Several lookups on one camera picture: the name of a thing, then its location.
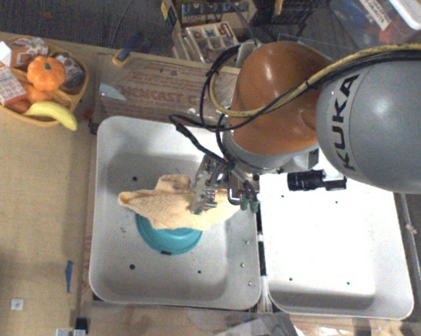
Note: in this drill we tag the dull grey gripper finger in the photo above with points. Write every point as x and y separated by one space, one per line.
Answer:
197 202
212 198

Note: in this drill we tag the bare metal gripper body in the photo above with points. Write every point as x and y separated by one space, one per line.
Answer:
217 174

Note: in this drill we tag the pale yellow cloth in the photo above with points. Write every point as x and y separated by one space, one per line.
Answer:
167 205

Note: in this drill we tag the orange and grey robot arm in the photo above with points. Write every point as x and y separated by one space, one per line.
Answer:
385 125

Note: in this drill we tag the teal bowl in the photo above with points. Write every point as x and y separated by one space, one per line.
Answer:
170 240

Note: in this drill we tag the thin black and white rod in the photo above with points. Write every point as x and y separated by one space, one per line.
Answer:
262 251

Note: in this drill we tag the white plastic tray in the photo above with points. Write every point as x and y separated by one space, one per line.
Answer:
338 249
165 276

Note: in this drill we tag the cardboard box with cards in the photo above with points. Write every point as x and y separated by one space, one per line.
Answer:
208 13

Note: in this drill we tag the orange divided plate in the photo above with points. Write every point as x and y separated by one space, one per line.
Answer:
71 101

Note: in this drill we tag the yellow banana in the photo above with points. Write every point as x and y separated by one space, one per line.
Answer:
54 111

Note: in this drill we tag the small printed can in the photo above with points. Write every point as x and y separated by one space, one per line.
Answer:
71 70

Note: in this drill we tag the orange carrot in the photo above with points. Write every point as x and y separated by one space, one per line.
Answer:
35 95

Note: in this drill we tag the orange toy pumpkin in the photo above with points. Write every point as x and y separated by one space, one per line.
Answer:
46 72

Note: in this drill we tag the red and white packet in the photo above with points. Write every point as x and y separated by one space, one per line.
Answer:
4 85

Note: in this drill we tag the white and brown carton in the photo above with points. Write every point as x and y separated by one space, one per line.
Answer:
22 52

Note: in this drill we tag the black cylinder on white bracket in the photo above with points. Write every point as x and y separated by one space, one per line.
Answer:
308 181

